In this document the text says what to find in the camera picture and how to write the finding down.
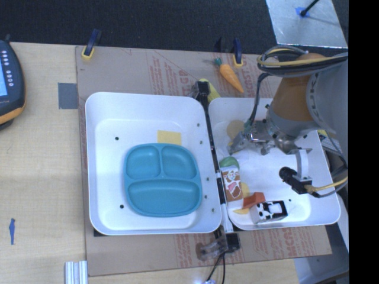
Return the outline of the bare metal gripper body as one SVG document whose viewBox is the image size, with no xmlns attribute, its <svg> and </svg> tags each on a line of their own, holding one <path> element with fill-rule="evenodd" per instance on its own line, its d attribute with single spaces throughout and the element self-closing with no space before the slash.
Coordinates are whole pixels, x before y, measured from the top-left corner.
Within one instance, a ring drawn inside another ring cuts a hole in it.
<svg viewBox="0 0 379 284">
<path fill-rule="evenodd" d="M 251 133 L 252 141 L 261 149 L 261 145 L 270 145 L 285 154 L 294 154 L 298 150 L 296 138 L 280 131 L 269 120 L 257 120 L 247 128 L 247 133 Z"/>
</svg>

